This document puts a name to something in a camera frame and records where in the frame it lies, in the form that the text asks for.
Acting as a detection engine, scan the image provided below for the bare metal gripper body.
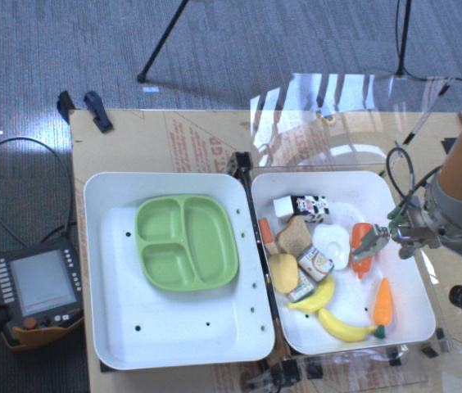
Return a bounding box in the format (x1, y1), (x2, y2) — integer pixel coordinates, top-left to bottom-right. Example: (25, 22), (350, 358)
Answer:
(390, 207), (462, 260)

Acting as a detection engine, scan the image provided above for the white fried egg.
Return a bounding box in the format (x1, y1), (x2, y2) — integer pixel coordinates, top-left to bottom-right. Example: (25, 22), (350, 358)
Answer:
(311, 224), (351, 271)

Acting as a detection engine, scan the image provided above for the white plastic tray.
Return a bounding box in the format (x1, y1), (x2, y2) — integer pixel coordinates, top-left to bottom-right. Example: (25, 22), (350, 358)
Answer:
(250, 170), (437, 356)
(83, 171), (276, 371)

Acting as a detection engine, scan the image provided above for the white and orange can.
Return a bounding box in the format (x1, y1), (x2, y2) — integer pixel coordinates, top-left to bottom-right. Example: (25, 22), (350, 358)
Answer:
(297, 244), (335, 282)

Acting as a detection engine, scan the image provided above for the orange carrot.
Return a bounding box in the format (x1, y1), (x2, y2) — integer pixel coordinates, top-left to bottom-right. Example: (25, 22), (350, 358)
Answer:
(372, 277), (393, 340)

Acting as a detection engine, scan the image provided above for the white cow print carton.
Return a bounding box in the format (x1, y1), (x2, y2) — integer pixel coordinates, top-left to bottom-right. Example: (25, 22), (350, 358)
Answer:
(273, 195), (331, 224)

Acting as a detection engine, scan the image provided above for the brown bread slice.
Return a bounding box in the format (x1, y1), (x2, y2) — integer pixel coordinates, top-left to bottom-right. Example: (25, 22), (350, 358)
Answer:
(275, 215), (313, 260)

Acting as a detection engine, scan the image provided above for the yellow banana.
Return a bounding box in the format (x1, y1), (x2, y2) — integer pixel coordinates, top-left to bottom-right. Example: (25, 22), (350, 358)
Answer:
(317, 307), (378, 343)
(288, 274), (336, 314)

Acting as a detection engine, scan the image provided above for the white and green can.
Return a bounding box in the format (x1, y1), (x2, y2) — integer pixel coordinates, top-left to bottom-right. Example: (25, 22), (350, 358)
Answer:
(287, 269), (317, 304)

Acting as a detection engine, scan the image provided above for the yellow potato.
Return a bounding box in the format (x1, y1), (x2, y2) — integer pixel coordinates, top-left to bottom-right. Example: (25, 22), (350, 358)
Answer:
(268, 253), (300, 295)

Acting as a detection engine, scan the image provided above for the green divided plate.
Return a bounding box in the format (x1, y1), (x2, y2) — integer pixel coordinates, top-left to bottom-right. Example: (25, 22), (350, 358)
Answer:
(134, 193), (240, 292)

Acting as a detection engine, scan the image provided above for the black tripod stand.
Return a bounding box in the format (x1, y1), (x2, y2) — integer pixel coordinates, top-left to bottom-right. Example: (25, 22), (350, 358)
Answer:
(393, 0), (462, 84)
(136, 0), (238, 84)

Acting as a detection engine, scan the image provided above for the brown cardboard board red print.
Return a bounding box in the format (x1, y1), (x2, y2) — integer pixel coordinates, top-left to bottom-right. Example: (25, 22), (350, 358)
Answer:
(69, 108), (462, 393)

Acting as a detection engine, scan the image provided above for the black block with thin wires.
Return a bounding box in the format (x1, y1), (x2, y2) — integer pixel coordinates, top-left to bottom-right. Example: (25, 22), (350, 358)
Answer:
(269, 358), (302, 387)
(226, 151), (255, 178)

